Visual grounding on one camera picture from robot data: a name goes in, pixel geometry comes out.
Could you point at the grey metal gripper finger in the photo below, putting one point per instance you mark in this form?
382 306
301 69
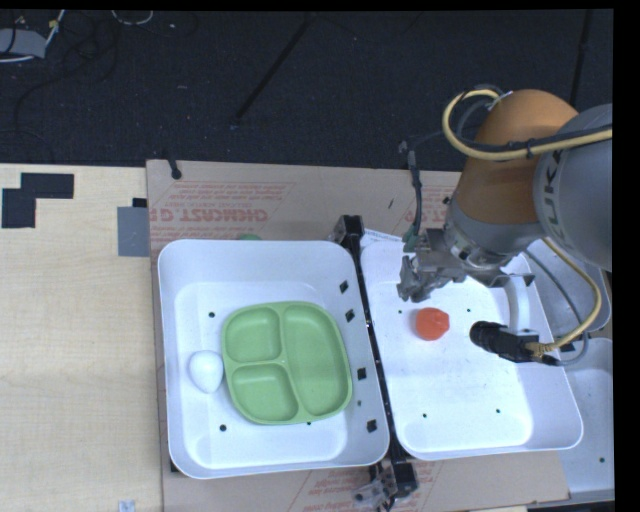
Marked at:
407 280
426 289

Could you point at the white plastic tray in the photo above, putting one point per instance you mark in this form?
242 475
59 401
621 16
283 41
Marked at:
200 440
460 390

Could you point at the black cylinder on white bracket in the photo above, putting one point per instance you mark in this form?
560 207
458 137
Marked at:
500 340

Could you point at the thin black rod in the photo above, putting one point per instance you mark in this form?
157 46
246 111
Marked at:
374 340

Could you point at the small green round object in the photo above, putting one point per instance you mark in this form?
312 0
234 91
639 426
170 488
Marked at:
248 237

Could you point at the brown cardboard board red print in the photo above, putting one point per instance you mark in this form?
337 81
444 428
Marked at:
300 200

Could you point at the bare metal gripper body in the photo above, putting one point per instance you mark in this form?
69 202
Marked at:
442 257

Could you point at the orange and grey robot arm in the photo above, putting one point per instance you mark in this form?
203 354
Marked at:
505 190

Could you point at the green divided plate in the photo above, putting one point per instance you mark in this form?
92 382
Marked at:
310 350

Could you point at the orange round toy fruit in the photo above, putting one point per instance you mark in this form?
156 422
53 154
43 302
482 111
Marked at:
432 324

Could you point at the white egg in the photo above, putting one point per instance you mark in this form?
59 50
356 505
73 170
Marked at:
206 371

